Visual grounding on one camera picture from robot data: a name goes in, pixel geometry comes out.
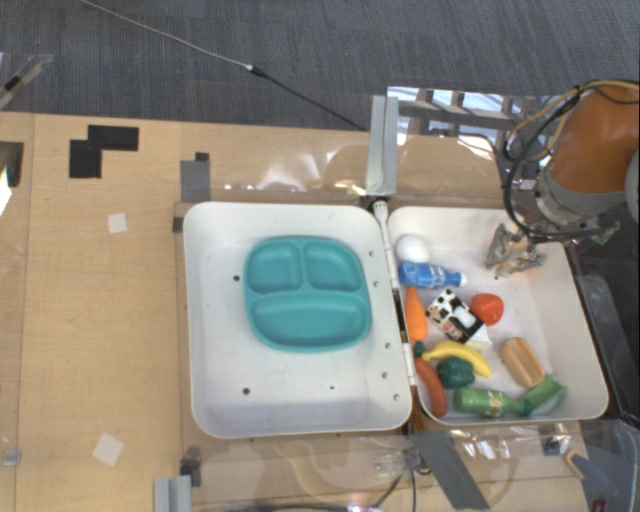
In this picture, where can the tan hot dog bun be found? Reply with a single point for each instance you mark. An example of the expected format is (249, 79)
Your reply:
(522, 362)

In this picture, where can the cow print milk carton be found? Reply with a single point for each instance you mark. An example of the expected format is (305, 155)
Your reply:
(452, 317)

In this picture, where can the red sausage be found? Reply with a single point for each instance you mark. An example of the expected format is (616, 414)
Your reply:
(432, 387)

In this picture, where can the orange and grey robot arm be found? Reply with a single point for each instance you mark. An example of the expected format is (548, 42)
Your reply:
(590, 150)

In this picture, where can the green bottle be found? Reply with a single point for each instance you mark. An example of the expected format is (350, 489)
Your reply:
(482, 401)

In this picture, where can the white egg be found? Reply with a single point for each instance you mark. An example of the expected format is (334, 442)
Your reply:
(412, 248)

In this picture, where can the yellow banana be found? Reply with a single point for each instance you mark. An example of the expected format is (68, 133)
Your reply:
(460, 351)

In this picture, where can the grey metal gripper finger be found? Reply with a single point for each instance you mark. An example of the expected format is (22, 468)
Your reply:
(499, 247)
(526, 260)

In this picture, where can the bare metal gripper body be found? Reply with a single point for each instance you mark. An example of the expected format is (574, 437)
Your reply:
(555, 222)

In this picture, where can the red tomato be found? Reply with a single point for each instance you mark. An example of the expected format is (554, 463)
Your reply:
(487, 308)

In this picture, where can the green bell pepper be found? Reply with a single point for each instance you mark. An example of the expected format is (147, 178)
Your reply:
(455, 372)

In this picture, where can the blue bottle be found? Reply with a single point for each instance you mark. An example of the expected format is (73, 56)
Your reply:
(425, 275)

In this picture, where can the orange carrot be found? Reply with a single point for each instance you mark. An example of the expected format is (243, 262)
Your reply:
(415, 312)

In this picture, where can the white plastic tray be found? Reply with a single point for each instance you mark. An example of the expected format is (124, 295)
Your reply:
(300, 390)
(565, 320)

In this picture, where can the teal divided plate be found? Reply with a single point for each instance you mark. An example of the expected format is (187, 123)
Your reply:
(307, 320)

